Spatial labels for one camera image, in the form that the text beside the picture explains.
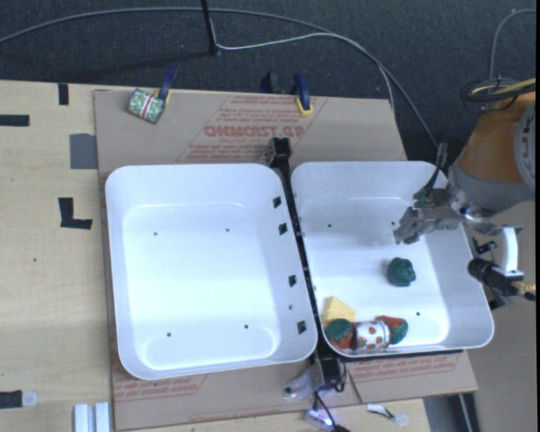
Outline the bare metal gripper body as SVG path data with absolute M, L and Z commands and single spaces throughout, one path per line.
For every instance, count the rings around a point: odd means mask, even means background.
M 414 226 L 418 235 L 455 230 L 461 222 L 472 225 L 481 221 L 481 213 L 448 188 L 422 188 L 414 195 Z

